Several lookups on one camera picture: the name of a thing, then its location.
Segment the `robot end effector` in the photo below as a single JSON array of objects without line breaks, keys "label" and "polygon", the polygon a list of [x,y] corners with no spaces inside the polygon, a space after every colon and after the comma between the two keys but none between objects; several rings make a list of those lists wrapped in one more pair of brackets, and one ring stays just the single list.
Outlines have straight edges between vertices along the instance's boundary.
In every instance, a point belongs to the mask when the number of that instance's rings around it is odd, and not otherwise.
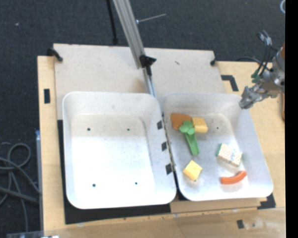
[{"label": "robot end effector", "polygon": [[285,93],[285,44],[274,56],[271,69],[264,67],[261,72],[259,69],[252,75],[255,85],[251,88],[246,86],[244,89],[239,102],[242,109],[251,108],[256,102]]}]

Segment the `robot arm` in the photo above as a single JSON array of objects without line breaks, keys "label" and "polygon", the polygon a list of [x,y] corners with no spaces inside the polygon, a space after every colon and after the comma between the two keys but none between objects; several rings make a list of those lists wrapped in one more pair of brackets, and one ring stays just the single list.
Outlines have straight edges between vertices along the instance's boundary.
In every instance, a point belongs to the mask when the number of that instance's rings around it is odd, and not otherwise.
[{"label": "robot arm", "polygon": [[248,109],[254,103],[263,101],[266,98],[276,98],[279,93],[285,93],[285,44],[273,58],[273,65],[267,68],[268,56],[271,49],[271,39],[262,32],[260,39],[265,43],[265,56],[259,68],[252,75],[254,86],[245,87],[239,105],[242,109]]}]

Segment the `dark carpet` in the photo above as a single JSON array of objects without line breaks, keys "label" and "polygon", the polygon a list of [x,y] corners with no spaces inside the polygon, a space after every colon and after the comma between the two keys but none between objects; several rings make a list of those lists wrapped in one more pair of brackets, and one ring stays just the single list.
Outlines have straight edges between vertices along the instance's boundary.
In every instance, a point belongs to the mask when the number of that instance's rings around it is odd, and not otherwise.
[{"label": "dark carpet", "polygon": [[[267,31],[275,47],[285,41],[282,0],[130,1],[139,20],[167,14],[139,24],[145,47],[213,50],[218,60],[232,61],[244,56],[262,58],[263,44],[256,38],[260,30]],[[113,11],[119,45],[126,46]],[[22,168],[35,182],[37,56],[45,55],[53,43],[111,45],[112,38],[106,0],[0,0],[0,156],[8,158],[16,143],[28,145],[32,155]],[[17,147],[11,160],[20,164],[27,153],[25,147]],[[15,177],[22,193],[36,196],[20,172]],[[8,186],[6,172],[0,171],[0,185]],[[25,205],[28,230],[39,230],[38,206]],[[0,238],[25,230],[22,204],[9,196],[0,205]]]}]

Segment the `yellow block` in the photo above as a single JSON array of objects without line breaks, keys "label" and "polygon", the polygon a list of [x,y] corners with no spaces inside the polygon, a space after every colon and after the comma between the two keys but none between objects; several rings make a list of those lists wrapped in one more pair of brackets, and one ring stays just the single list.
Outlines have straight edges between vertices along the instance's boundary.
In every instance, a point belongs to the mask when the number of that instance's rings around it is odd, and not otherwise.
[{"label": "yellow block", "polygon": [[202,168],[196,162],[190,161],[190,163],[183,170],[183,173],[188,178],[195,181],[198,178],[198,176],[200,175],[201,171],[202,171]]},{"label": "yellow block", "polygon": [[192,117],[192,123],[195,128],[195,132],[207,133],[208,126],[202,117]]}]

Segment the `black cable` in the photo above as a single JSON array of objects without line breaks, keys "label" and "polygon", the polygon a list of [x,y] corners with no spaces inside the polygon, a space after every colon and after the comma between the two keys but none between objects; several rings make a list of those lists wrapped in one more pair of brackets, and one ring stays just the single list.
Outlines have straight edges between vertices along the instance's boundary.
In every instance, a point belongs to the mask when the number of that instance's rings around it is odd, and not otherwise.
[{"label": "black cable", "polygon": [[[20,164],[16,164],[11,160],[12,153],[18,147],[26,148],[27,153],[28,153],[25,160]],[[0,200],[0,206],[4,203],[4,201],[6,200],[8,195],[19,197],[19,199],[21,201],[23,213],[24,213],[24,222],[25,222],[25,231],[26,232],[28,232],[28,215],[27,215],[25,200],[27,200],[28,202],[32,202],[32,203],[33,202],[38,203],[38,200],[36,200],[33,197],[23,195],[21,193],[21,189],[19,187],[19,184],[18,184],[18,181],[16,179],[16,176],[15,176],[14,172],[15,171],[20,171],[25,176],[25,178],[31,183],[31,185],[36,190],[36,192],[38,194],[41,194],[41,192],[39,191],[37,186],[34,184],[33,180],[22,169],[22,167],[25,166],[29,162],[29,160],[31,158],[31,154],[32,154],[31,149],[28,145],[23,144],[23,143],[17,143],[9,149],[8,154],[7,154],[7,158],[0,157],[0,163],[2,164],[2,165],[0,165],[0,171],[6,171],[7,174],[8,174],[8,187],[3,188],[3,187],[0,186],[0,192],[4,194],[3,198]],[[12,182],[14,183],[17,192],[11,190]]]}]

